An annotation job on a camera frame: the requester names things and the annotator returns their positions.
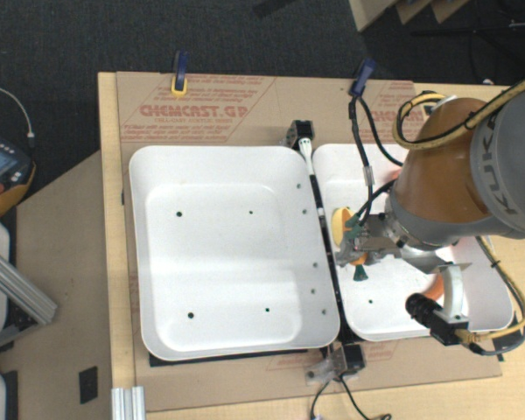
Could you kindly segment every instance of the yellow cable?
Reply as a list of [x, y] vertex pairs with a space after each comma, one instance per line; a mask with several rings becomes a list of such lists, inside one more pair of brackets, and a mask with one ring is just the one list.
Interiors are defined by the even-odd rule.
[[501, 108], [504, 104], [506, 104], [511, 99], [513, 99], [518, 94], [524, 91], [525, 80], [508, 88], [505, 92], [502, 92], [501, 94], [493, 98], [491, 101], [485, 104], [478, 112], [476, 112], [471, 118], [466, 120], [461, 126], [459, 126], [454, 131], [448, 132], [446, 135], [430, 140], [429, 142], [413, 143], [404, 140], [399, 135], [397, 122], [400, 119], [403, 119], [405, 116], [407, 116], [416, 105], [426, 102], [428, 100], [428, 97], [430, 97], [431, 99], [435, 98], [436, 96], [439, 96], [439, 94], [420, 94], [417, 98], [407, 101], [402, 105], [401, 116], [398, 116], [395, 120], [395, 123], [393, 124], [393, 138], [398, 144], [400, 144], [403, 148], [406, 148], [407, 150], [431, 150], [433, 148], [437, 148], [442, 144], [446, 144], [451, 140], [462, 136], [467, 131], [474, 129], [474, 127], [476, 127], [476, 125], [479, 124], [482, 120], [490, 116], [493, 112]]
[[[487, 241], [484, 238], [480, 239], [480, 242], [482, 243], [482, 246], [485, 248], [485, 251], [487, 255], [489, 256], [490, 260], [493, 263], [497, 263], [497, 259], [494, 256], [494, 252], [488, 245]], [[483, 333], [477, 333], [477, 332], [470, 332], [468, 330], [459, 329], [455, 331], [455, 335], [461, 339], [461, 342], [464, 344], [471, 344], [473, 342], [481, 342], [482, 340], [493, 340], [496, 338], [501, 338], [502, 336], [508, 336], [511, 333], [515, 333], [518, 330], [521, 330], [525, 326], [525, 296], [521, 292], [521, 290], [517, 287], [513, 279], [509, 276], [509, 274], [504, 270], [503, 266], [499, 264], [500, 268], [500, 274], [502, 275], [502, 278], [507, 281], [507, 283], [514, 289], [514, 291], [517, 293], [517, 296], [521, 300], [521, 309], [523, 313], [523, 317], [521, 321], [515, 325], [509, 326], [507, 328], [504, 328], [503, 330], [499, 330], [497, 332], [483, 332]]]

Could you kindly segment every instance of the white wire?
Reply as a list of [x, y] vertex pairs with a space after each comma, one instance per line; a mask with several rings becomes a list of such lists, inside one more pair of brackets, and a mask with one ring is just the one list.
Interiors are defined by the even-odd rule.
[[24, 105], [21, 103], [21, 101], [14, 94], [8, 92], [7, 90], [5, 90], [5, 89], [3, 89], [1, 87], [0, 87], [0, 92], [2, 92], [3, 94], [8, 95], [13, 101], [16, 102], [16, 104], [19, 106], [19, 108], [24, 113], [25, 120], [27, 121], [27, 129], [28, 129], [27, 130], [27, 137], [28, 138], [35, 137], [35, 133], [33, 132], [33, 127], [32, 127], [32, 122], [29, 119], [29, 116], [27, 115], [27, 111], [25, 110]]

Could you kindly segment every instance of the dark floor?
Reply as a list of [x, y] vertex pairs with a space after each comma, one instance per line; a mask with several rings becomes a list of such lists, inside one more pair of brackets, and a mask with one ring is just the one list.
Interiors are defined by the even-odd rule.
[[[266, 17], [266, 0], [0, 0], [0, 87], [26, 106], [38, 135], [35, 192], [99, 148], [96, 75], [168, 71], [176, 50], [189, 71], [349, 77], [362, 58], [375, 78], [511, 84], [525, 64], [470, 36], [413, 31], [525, 20], [525, 0], [474, 0], [439, 25], [430, 9], [402, 26], [390, 9], [363, 33], [347, 0], [297, 0]], [[525, 35], [497, 40], [525, 63]], [[0, 95], [0, 135], [23, 145], [24, 120]]]

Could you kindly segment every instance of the blue clamp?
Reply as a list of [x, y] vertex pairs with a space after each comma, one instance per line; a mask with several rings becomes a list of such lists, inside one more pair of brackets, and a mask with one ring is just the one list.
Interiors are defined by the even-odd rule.
[[173, 61], [175, 75], [171, 79], [171, 93], [176, 96], [186, 94], [186, 63], [189, 60], [188, 52], [177, 51]]
[[366, 89], [366, 82], [375, 70], [376, 63], [371, 58], [365, 58], [358, 69], [356, 80], [350, 87], [349, 94], [355, 98], [360, 98]]

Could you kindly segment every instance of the wooden table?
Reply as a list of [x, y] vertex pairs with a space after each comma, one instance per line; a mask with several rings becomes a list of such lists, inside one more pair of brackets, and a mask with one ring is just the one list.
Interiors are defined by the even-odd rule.
[[[130, 293], [127, 272], [126, 232], [121, 192], [121, 150], [117, 111], [116, 74], [99, 73], [101, 155], [108, 272], [109, 329], [112, 386], [136, 385]], [[484, 86], [418, 85], [416, 90], [434, 88], [438, 92], [488, 99], [493, 88]], [[525, 292], [525, 241], [493, 238], [503, 263]], [[369, 415], [390, 412], [394, 418], [517, 418], [525, 419], [525, 344], [505, 356], [503, 376], [490, 380], [460, 381], [406, 388], [358, 392], [356, 401]], [[288, 419], [309, 417], [311, 398], [301, 397], [268, 402], [252, 402], [202, 409], [183, 409], [148, 414], [149, 420], [162, 419]], [[324, 395], [318, 412], [327, 420], [357, 418], [346, 395]]]

